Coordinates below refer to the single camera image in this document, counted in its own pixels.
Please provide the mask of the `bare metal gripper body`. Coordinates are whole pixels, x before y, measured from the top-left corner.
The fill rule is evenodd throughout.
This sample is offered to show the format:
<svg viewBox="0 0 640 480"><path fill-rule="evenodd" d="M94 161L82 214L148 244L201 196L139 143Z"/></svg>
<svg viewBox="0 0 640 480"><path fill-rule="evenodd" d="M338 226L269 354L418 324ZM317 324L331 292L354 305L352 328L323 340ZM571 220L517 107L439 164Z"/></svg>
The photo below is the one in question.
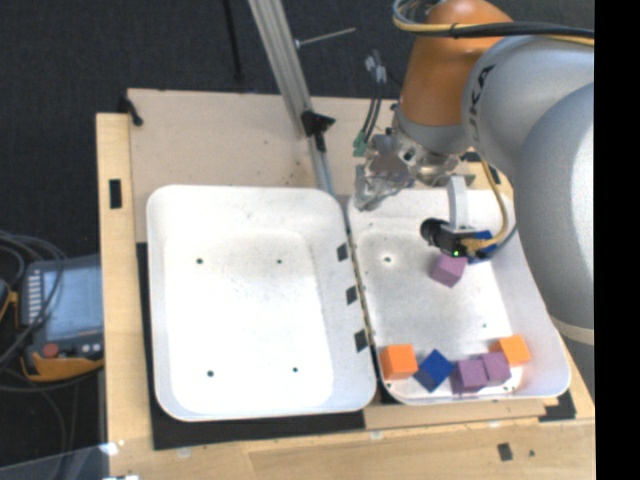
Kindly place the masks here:
<svg viewBox="0 0 640 480"><path fill-rule="evenodd" d="M427 187L445 183L459 164L455 154L441 154L402 135L377 134L364 149L360 178L368 189Z"/></svg>

